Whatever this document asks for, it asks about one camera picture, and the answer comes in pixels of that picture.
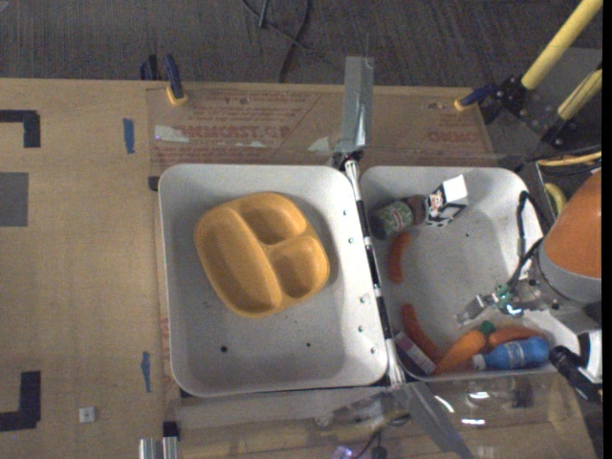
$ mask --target blue tape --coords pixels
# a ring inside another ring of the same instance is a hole
[[[142,352],[141,370],[144,377],[144,388],[147,393],[151,393],[151,356],[148,352]]]
[[[134,151],[134,122],[131,119],[123,120],[123,139],[125,140],[127,153],[136,153]]]

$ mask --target gray square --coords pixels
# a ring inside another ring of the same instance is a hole
[[[0,172],[0,227],[28,225],[28,173]]]

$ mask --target toy carrot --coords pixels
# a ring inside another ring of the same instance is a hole
[[[487,337],[491,349],[513,340],[524,340],[530,337],[541,337],[541,332],[522,325],[502,326]]]
[[[456,371],[473,356],[479,354],[487,346],[487,334],[493,331],[491,323],[483,324],[480,329],[474,328],[463,334],[448,349],[442,360],[436,365],[433,375]]]
[[[410,233],[403,231],[391,242],[389,255],[387,256],[387,275],[391,282],[402,284],[404,282],[404,271],[402,270],[402,257],[405,249],[410,243]]]
[[[414,341],[417,347],[423,350],[423,353],[428,356],[433,363],[437,364],[442,360],[442,352],[423,331],[419,319],[417,318],[417,312],[412,304],[406,303],[402,305],[402,323],[404,324],[405,333]]]

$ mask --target black cable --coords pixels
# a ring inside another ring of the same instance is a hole
[[[259,19],[261,18],[261,15],[253,8],[251,7],[251,5],[249,5],[249,2],[247,0],[240,0],[242,6],[253,16],[257,19],[257,21],[259,21]],[[297,49],[300,50],[302,52],[306,52],[306,53],[313,53],[313,54],[317,54],[319,56],[321,56],[321,53],[313,50],[311,48],[308,48],[307,46],[304,46],[301,42],[299,42],[299,37],[301,35],[301,33],[303,32],[305,26],[306,26],[306,22],[308,20],[308,16],[310,14],[310,9],[311,9],[311,4],[310,4],[310,0],[302,0],[302,4],[304,7],[304,13],[302,15],[301,20],[299,21],[299,27],[297,28],[297,32],[295,33],[295,35],[289,35],[288,33],[285,33],[284,31],[282,31],[281,29],[278,29],[276,26],[273,26],[269,23],[266,23],[265,27],[263,29],[269,29],[275,33],[277,33],[278,35],[281,35],[282,37],[284,37],[285,39],[287,39],[289,41],[289,47],[287,49],[287,53],[285,54],[283,61],[280,65],[280,68],[278,70],[278,81],[282,82],[284,80],[284,76],[287,72],[287,67],[289,64],[289,59],[291,57],[292,51],[293,49]]]
[[[573,175],[581,175],[583,173],[589,173],[596,168],[601,168],[601,159],[589,165],[540,166],[542,173],[547,177],[570,177]]]
[[[507,282],[509,293],[513,293],[514,289],[516,289],[516,284],[518,284],[518,278],[520,277],[520,271],[523,269],[527,261],[531,259],[532,256],[534,256],[534,253],[536,252],[537,247],[540,246],[543,240],[544,240],[543,237],[537,240],[535,243],[533,243],[532,247],[527,250],[527,253],[525,253],[522,257],[520,257],[518,261],[518,266],[516,267],[516,269],[514,270],[514,273],[511,275],[510,279],[508,279],[508,282]]]
[[[361,450],[361,452],[359,454],[357,454],[354,459],[360,459],[361,457],[363,457],[363,455],[367,452],[367,450],[370,448],[370,446],[374,443],[374,441],[376,440],[376,438],[383,433],[382,430],[377,430],[375,431],[372,436],[370,437],[370,439],[367,441],[367,444],[365,444],[365,446],[363,447],[363,449]]]
[[[525,209],[525,204],[527,203],[527,201],[529,201],[531,205],[534,207],[535,213],[537,217],[540,219],[540,222],[542,222],[545,225],[544,232],[548,232],[550,228],[548,220],[546,219],[546,216],[544,215],[544,211],[537,203],[537,200],[527,190],[523,190],[518,195],[518,206],[516,207],[516,225],[518,227],[518,236],[520,237],[521,240],[523,240],[523,247],[524,247],[524,241],[525,241],[525,229],[523,225],[523,210]],[[519,256],[522,256],[523,254],[524,254],[524,249],[521,250]]]
[[[387,450],[386,448],[384,448],[382,446],[383,443],[383,434],[382,434],[382,430],[381,433],[379,433],[379,440],[377,445],[372,448],[372,452],[370,453],[370,459],[386,459],[387,457]]]
[[[532,155],[527,157],[527,159],[525,160],[525,163],[539,162],[540,160],[552,160],[560,156],[566,156],[566,155],[574,155],[574,156],[588,155],[589,153],[595,153],[596,151],[601,151],[600,144],[593,144],[591,146],[583,146],[581,148],[568,149],[567,151],[559,152],[555,155],[536,156],[536,153],[534,152],[532,153]]]

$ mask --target yellow pole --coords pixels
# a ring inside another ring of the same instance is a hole
[[[603,0],[582,0],[579,3],[555,34],[553,40],[521,79],[521,83],[527,90],[537,88],[602,6]]]
[[[557,114],[563,120],[570,120],[599,90],[603,84],[603,70],[595,70],[558,107]]]

